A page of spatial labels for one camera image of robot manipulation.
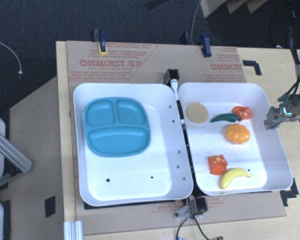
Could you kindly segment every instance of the blue plate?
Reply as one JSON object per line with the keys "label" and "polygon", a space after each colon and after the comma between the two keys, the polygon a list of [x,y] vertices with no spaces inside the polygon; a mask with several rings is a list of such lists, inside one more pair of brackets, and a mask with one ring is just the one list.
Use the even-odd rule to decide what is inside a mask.
{"label": "blue plate", "polygon": [[103,157],[142,153],[150,144],[147,113],[135,99],[100,98],[84,110],[84,133],[90,149]]}

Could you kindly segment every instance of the clamp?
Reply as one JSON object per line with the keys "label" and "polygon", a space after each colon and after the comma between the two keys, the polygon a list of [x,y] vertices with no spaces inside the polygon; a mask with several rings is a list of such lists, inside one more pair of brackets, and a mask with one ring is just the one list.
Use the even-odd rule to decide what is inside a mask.
{"label": "clamp", "polygon": [[102,28],[95,28],[91,33],[91,42],[99,41],[98,49],[100,55],[107,55],[108,54],[108,47],[106,44],[106,34],[104,29]]}
{"label": "clamp", "polygon": [[211,57],[211,52],[210,52],[210,38],[207,33],[201,33],[199,35],[199,41],[200,44],[202,45],[201,52],[205,58]]}

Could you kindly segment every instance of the toy green chili pepper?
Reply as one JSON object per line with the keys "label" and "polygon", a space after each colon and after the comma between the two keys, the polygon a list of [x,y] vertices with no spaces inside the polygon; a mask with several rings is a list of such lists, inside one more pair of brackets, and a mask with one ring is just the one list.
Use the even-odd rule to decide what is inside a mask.
{"label": "toy green chili pepper", "polygon": [[242,119],[237,116],[236,113],[225,113],[217,115],[216,117],[212,118],[210,121],[211,123],[218,122],[218,121],[228,121],[234,123],[235,121],[241,121]]}

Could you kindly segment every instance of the orange pumpkin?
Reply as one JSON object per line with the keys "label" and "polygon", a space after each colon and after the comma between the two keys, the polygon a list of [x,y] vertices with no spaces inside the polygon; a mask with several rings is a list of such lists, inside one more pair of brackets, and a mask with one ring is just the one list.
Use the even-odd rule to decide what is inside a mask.
{"label": "orange pumpkin", "polygon": [[244,125],[234,123],[226,128],[225,136],[233,143],[243,144],[250,139],[250,131]]}

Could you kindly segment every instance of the yellow banana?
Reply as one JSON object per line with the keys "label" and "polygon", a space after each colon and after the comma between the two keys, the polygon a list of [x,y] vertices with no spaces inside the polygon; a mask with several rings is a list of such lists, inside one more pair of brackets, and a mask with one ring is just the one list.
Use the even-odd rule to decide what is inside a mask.
{"label": "yellow banana", "polygon": [[251,178],[252,174],[245,171],[243,168],[231,168],[227,170],[221,177],[220,186],[225,190],[234,178],[246,176]]}

